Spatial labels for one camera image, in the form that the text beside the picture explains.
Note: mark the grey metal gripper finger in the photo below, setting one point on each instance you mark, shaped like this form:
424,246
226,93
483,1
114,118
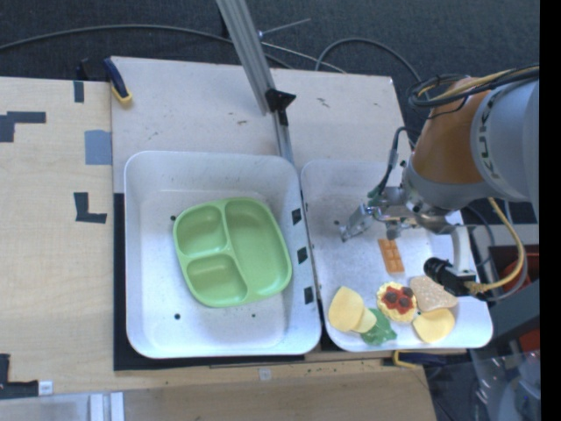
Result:
393,231
356,224

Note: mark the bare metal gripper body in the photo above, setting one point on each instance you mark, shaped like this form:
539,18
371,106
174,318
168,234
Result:
409,211

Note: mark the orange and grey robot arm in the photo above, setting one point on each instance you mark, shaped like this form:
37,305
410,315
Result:
477,147

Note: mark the orange waffle biscuit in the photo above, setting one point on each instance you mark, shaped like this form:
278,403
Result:
391,256

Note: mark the white plastic tray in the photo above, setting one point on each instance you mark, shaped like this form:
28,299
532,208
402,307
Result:
346,270
149,279

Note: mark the beige toast slice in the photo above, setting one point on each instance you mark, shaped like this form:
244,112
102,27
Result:
431,295

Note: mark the yellow pasta with red sauce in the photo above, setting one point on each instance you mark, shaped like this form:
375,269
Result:
396,307

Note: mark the large yellow potato chip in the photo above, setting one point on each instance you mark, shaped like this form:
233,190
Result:
344,308
434,326

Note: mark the small yellow potato chip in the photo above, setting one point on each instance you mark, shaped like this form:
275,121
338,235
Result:
369,320

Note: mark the green lettuce leaf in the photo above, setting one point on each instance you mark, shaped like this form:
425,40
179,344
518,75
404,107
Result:
382,332

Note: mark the green divided plate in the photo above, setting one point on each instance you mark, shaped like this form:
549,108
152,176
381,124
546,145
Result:
245,244

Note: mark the pale flat board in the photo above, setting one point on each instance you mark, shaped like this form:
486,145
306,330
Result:
197,103

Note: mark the black cylinder on white bracket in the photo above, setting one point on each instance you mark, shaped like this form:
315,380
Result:
447,274

